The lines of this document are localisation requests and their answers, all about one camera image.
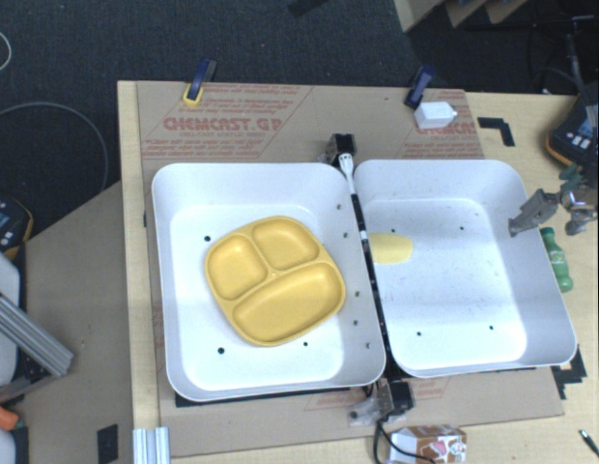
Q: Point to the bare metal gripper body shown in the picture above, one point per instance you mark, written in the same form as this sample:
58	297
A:
582	196

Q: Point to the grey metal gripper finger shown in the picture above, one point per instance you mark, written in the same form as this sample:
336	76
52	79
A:
531	211
580	220

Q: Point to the green plastic bottle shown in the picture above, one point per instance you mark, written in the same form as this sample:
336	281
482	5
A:
559	261

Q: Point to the white plastic tray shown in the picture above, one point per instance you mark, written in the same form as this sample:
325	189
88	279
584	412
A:
193	356
454	298

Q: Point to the small white box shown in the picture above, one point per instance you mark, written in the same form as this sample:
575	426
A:
434	115

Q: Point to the pale yellow oval object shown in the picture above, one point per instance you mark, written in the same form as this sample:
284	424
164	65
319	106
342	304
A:
390	248

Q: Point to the thin black and white rod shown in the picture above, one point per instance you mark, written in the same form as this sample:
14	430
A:
356	207

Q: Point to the black pen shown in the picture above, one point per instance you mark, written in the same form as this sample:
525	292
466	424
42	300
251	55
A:
589	443

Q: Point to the brown and white carton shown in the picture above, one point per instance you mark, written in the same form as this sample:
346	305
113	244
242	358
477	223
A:
432	445

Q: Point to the brown cardboard board red print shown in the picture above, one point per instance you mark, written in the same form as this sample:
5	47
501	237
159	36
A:
290	128

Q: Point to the yellow divided plate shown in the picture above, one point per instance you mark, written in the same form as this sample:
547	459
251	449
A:
285	302

